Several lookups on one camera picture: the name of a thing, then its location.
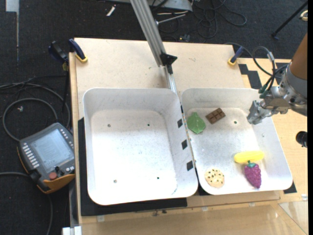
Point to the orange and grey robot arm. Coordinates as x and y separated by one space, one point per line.
300 62

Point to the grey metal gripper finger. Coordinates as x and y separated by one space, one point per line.
252 111
264 114

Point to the green leaf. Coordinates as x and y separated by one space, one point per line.
196 124

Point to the yellow banana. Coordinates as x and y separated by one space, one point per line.
249 156

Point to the pale wood board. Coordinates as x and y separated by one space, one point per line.
122 65

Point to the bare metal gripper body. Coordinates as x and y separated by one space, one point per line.
277 101

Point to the black cylinder on white bracket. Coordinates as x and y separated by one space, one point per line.
302 138

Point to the white plastic tray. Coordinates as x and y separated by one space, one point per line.
132 146
225 141

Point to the thin black and white rod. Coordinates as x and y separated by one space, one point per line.
172 81

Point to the brown chocolate bar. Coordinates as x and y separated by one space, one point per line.
215 116

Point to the black block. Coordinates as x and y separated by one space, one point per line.
170 68

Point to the beige chocolate chip biscuit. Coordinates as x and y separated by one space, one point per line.
214 178

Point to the purple grapes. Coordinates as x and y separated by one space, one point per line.
253 174

